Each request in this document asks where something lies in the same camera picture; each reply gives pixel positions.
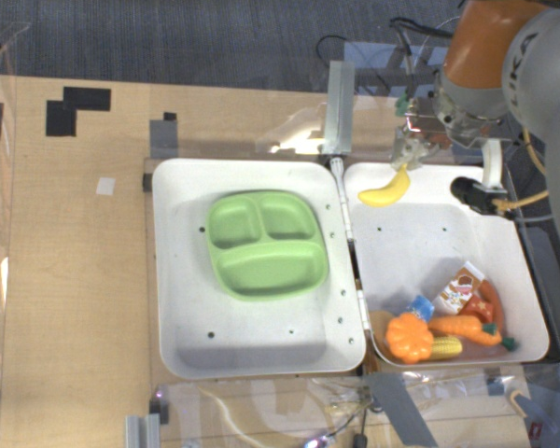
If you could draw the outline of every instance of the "orange pumpkin toy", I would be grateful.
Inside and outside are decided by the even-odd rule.
[[[427,360],[431,356],[433,335],[427,328],[427,322],[409,312],[390,320],[385,340],[392,355],[406,364]]]

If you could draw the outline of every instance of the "green plate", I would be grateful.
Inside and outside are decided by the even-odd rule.
[[[233,194],[212,205],[207,243],[218,282],[243,300],[269,300],[319,287],[328,256],[309,205],[282,191]]]

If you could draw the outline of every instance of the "toy food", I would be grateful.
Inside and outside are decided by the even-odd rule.
[[[404,309],[404,312],[410,312],[426,322],[429,322],[429,319],[433,315],[433,311],[434,306],[432,303],[429,299],[423,297],[422,295],[415,297],[414,300],[407,305],[407,308]]]
[[[406,364],[426,360],[431,355],[433,334],[427,329],[427,322],[410,312],[390,320],[385,340],[392,355]]]
[[[470,262],[456,273],[448,286],[440,293],[433,304],[436,312],[442,315],[456,315],[467,304],[480,283],[484,280],[483,274]]]
[[[502,342],[502,336],[495,326],[482,324],[473,315],[450,315],[432,318],[427,326],[447,335],[459,335],[480,345],[497,345]]]
[[[372,207],[385,207],[398,201],[411,185],[407,165],[403,164],[392,180],[379,189],[367,189],[358,194],[362,203]]]
[[[493,322],[497,325],[497,329],[500,333],[505,333],[506,325],[504,323],[504,310],[502,309],[502,302],[500,301],[496,288],[487,280],[483,280],[479,284],[477,292],[479,292],[479,295],[481,295],[486,301],[492,304],[492,310],[494,312]]]
[[[429,360],[446,360],[460,355],[462,351],[463,344],[460,339],[451,335],[434,337]]]
[[[467,305],[463,307],[463,310],[460,311],[460,314],[475,315],[484,324],[489,324],[494,320],[494,306],[490,302],[483,301],[476,295],[473,295],[467,302]]]

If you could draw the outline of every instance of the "blue bottle cap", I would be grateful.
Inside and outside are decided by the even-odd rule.
[[[422,295],[415,297],[414,301],[407,305],[407,308],[405,309],[405,312],[410,312],[426,322],[429,322],[431,319],[433,311],[434,306],[431,301]]]

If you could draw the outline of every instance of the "toy banana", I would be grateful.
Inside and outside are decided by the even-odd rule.
[[[407,165],[403,164],[387,185],[379,189],[364,190],[358,194],[358,198],[366,205],[385,207],[404,196],[410,185],[411,179],[407,173]]]

